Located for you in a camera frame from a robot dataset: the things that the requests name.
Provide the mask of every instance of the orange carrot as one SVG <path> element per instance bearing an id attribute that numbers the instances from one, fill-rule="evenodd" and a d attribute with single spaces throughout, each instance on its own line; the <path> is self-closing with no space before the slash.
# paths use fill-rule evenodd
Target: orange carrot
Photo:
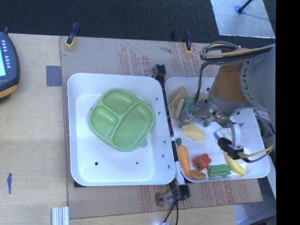
<path id="1" fill-rule="evenodd" d="M 190 177 L 190 165 L 189 165 L 189 157 L 188 157 L 188 150 L 186 146 L 180 144 L 177 146 L 177 152 L 179 157 L 179 162 L 181 165 L 181 168 L 183 169 L 184 173 L 187 175 L 187 177 Z"/>

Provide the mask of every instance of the silver metal sheet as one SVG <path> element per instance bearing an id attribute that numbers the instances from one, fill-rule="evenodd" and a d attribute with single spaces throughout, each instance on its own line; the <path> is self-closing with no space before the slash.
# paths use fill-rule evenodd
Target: silver metal sheet
<path id="1" fill-rule="evenodd" d="M 220 35 L 275 38 L 263 0 L 210 0 Z"/>

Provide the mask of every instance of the device screen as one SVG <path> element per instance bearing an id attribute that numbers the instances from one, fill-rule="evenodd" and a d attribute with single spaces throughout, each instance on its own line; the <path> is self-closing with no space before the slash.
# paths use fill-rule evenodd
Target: device screen
<path id="1" fill-rule="evenodd" d="M 4 68 L 4 63 L 3 63 L 3 57 L 2 57 L 2 52 L 0 51 L 0 77 L 6 76 L 5 68 Z"/>

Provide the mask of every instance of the blue and yellow clamp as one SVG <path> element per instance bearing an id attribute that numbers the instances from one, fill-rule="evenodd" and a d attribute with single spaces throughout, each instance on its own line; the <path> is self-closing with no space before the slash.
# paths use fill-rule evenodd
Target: blue and yellow clamp
<path id="1" fill-rule="evenodd" d="M 72 47 L 75 41 L 75 36 L 77 35 L 79 31 L 79 23 L 74 23 L 72 26 L 72 29 L 70 31 L 69 36 L 65 40 L 65 46 L 66 47 Z"/>
<path id="2" fill-rule="evenodd" d="M 191 33 L 189 32 L 189 30 L 186 30 L 184 33 L 184 50 L 186 53 L 191 53 L 193 51 L 192 49 L 192 38 L 191 38 Z"/>

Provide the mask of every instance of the red toy pepper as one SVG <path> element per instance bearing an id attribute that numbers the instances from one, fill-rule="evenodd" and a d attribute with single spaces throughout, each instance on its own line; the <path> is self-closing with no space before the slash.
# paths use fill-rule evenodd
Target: red toy pepper
<path id="1" fill-rule="evenodd" d="M 204 168 L 211 163 L 211 159 L 208 157 L 207 153 L 203 153 L 193 159 L 193 165 L 198 171 L 202 171 Z"/>

